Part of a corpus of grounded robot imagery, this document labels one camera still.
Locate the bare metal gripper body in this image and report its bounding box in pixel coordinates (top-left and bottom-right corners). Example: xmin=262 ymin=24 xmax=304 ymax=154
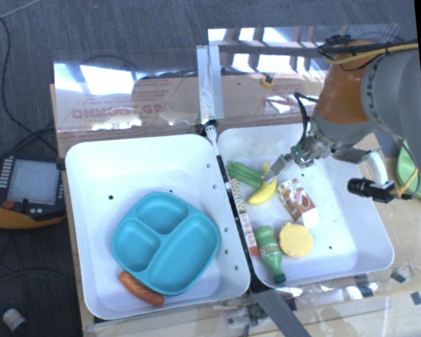
xmin=288 ymin=132 xmax=337 ymax=170

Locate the yellow banana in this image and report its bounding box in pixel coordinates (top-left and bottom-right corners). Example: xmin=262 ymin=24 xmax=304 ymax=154
xmin=243 ymin=161 xmax=280 ymax=207

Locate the green vegetable bunch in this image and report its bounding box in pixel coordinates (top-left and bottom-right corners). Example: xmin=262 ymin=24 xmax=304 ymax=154
xmin=225 ymin=158 xmax=266 ymax=193

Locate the brown and white carton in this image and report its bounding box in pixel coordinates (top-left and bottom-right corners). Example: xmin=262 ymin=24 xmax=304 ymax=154
xmin=274 ymin=176 xmax=322 ymax=231

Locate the white and orange long carton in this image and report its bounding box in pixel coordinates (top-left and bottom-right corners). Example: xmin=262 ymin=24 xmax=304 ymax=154
xmin=229 ymin=176 xmax=261 ymax=258

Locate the yellow round biscuit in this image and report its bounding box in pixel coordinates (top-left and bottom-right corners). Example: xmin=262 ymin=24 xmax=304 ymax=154
xmin=277 ymin=219 xmax=315 ymax=260

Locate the green plastic bottle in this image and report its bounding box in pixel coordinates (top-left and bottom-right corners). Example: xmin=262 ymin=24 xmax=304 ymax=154
xmin=253 ymin=224 xmax=289 ymax=287

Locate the white plastic tray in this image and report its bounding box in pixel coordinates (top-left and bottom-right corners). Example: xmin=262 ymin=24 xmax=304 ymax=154
xmin=216 ymin=112 xmax=398 ymax=294
xmin=62 ymin=126 xmax=254 ymax=324

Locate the brown cardboard board red print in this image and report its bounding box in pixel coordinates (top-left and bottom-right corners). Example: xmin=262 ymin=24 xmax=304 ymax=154
xmin=50 ymin=43 xmax=421 ymax=337

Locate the blue divided plate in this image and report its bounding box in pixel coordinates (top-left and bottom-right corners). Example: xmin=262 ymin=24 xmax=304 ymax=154
xmin=105 ymin=185 xmax=227 ymax=303

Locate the orange sausage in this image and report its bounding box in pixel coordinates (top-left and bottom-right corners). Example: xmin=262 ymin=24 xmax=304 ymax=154
xmin=118 ymin=267 xmax=167 ymax=312

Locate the black cylinder on white bracket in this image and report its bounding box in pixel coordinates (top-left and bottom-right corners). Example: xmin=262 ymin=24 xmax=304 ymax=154
xmin=344 ymin=147 xmax=398 ymax=208

